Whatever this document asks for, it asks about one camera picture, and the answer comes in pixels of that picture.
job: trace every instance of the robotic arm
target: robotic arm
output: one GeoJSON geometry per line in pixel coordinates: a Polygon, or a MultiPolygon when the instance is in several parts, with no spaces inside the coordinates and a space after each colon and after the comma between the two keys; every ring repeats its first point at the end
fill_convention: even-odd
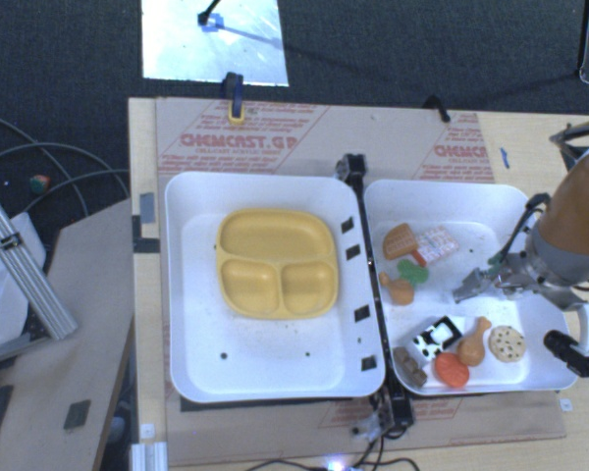
{"type": "MultiPolygon", "coordinates": [[[[493,285],[508,297],[526,290],[541,293],[563,311],[578,311],[581,323],[583,317],[589,319],[589,303],[572,291],[589,290],[582,286],[589,282],[589,148],[568,144],[582,135],[589,135],[589,125],[550,138],[560,147],[569,173],[553,197],[537,194],[528,201],[509,242],[489,260],[489,269],[474,269],[454,291],[456,303],[493,285]],[[536,212],[542,215],[529,229],[526,223],[536,212]],[[524,249],[509,253],[520,232],[528,234],[524,249]]],[[[544,344],[571,370],[589,377],[589,330],[582,332],[581,344],[556,332],[549,332],[544,344]]]]}

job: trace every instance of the brown toy food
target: brown toy food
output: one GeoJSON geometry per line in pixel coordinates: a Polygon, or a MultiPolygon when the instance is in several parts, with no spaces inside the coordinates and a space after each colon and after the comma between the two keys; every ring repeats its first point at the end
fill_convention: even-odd
{"type": "Polygon", "coordinates": [[[405,279],[392,280],[386,272],[380,272],[380,285],[386,288],[391,294],[394,303],[408,305],[414,300],[414,288],[405,279]]]}
{"type": "Polygon", "coordinates": [[[481,316],[478,318],[475,333],[460,341],[456,354],[462,363],[467,366],[478,366],[482,363],[485,355],[482,337],[489,328],[491,328],[491,321],[481,316]]]}
{"type": "Polygon", "coordinates": [[[489,349],[500,361],[519,361],[526,351],[526,340],[512,326],[498,326],[489,336],[489,349]]]}
{"type": "Polygon", "coordinates": [[[414,251],[419,244],[408,224],[397,225],[384,237],[382,250],[387,260],[395,260],[414,251]]]}
{"type": "Polygon", "coordinates": [[[441,352],[436,356],[434,371],[439,379],[452,388],[461,388],[469,382],[469,368],[452,352],[441,352]]]}

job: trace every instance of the blue mark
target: blue mark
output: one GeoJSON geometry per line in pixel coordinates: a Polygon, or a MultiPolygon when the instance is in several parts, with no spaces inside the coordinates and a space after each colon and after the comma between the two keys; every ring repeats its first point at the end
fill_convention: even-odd
{"type": "Polygon", "coordinates": [[[502,160],[504,161],[504,167],[507,169],[510,169],[509,155],[507,154],[507,152],[504,150],[504,148],[502,146],[500,147],[500,153],[502,154],[502,160]]]}
{"type": "Polygon", "coordinates": [[[211,13],[209,15],[209,20],[207,20],[207,25],[201,26],[201,29],[206,33],[213,33],[218,31],[218,29],[222,29],[225,27],[225,20],[224,18],[218,13],[211,13]]]}

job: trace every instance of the yellow plate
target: yellow plate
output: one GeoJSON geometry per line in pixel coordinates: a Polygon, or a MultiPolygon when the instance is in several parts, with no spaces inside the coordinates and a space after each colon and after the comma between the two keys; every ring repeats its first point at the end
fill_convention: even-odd
{"type": "Polygon", "coordinates": [[[338,296],[332,233],[318,217],[286,209],[241,209],[216,240],[218,282],[227,303],[260,319],[312,318],[338,296]]]}

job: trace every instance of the black carpet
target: black carpet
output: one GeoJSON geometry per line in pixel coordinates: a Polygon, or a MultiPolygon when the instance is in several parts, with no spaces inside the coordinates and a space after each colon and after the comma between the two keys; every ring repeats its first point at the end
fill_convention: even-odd
{"type": "MultiPolygon", "coordinates": [[[[278,2],[290,87],[248,87],[249,99],[419,107],[437,94],[451,109],[589,114],[589,86],[573,74],[584,0],[278,2]]],[[[129,97],[219,91],[143,79],[140,19],[140,0],[0,0],[0,117],[126,169],[129,97]]],[[[0,151],[21,143],[0,127],[0,151]]],[[[73,176],[100,169],[55,154],[73,176]]],[[[35,198],[37,173],[63,179],[36,150],[0,160],[10,214],[35,198]]],[[[123,197],[109,177],[81,188],[92,212],[123,197]]],[[[50,243],[82,212],[66,187],[31,214],[50,243]]]]}

